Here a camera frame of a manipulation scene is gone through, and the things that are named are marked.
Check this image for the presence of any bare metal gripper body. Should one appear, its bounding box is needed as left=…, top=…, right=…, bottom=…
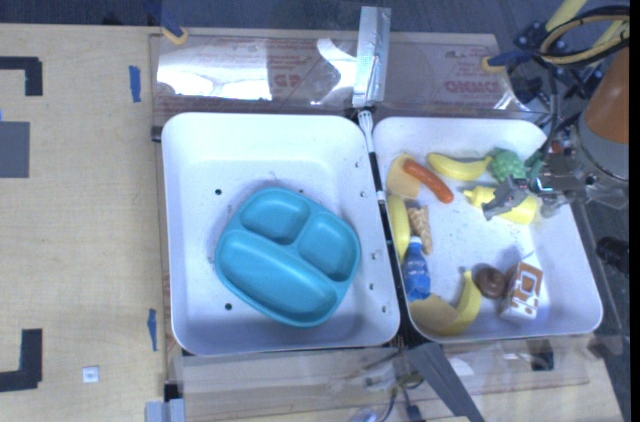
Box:
left=536, top=151, right=629, bottom=212

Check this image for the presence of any green broccoli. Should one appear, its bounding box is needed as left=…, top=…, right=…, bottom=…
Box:
left=488, top=148, right=528, bottom=184

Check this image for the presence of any white plastic tray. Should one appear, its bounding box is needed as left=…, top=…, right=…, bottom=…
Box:
left=371, top=115, right=604, bottom=345
left=160, top=111, right=402, bottom=357

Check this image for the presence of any yellow banana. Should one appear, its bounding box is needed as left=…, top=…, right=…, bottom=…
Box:
left=426, top=151, right=494, bottom=183
left=438, top=269, right=483, bottom=338
left=386, top=194, right=412, bottom=264

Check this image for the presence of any orange sausage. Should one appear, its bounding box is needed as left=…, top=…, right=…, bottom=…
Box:
left=402, top=158, right=456, bottom=205

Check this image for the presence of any brown doughnut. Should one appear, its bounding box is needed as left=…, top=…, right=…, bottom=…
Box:
left=472, top=262, right=509, bottom=300

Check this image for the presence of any tan waffle biscuit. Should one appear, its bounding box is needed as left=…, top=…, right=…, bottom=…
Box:
left=405, top=204, right=434, bottom=257

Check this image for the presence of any white and orange carton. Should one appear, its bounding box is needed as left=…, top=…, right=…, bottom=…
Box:
left=498, top=259, right=545, bottom=327

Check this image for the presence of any yellow cheese slice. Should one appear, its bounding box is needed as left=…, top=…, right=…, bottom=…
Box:
left=408, top=293, right=464, bottom=337
left=385, top=152, right=424, bottom=201

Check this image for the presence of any blue bottle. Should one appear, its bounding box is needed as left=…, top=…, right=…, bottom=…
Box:
left=401, top=235, right=433, bottom=303

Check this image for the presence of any thin black and white rod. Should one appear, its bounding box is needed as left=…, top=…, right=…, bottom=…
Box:
left=356, top=108, right=407, bottom=347

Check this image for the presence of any blue divided plate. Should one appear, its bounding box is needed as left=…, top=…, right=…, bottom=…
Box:
left=213, top=186, right=362, bottom=329

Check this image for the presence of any brown cardboard board, red print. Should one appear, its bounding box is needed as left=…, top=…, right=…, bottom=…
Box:
left=148, top=26, right=606, bottom=391

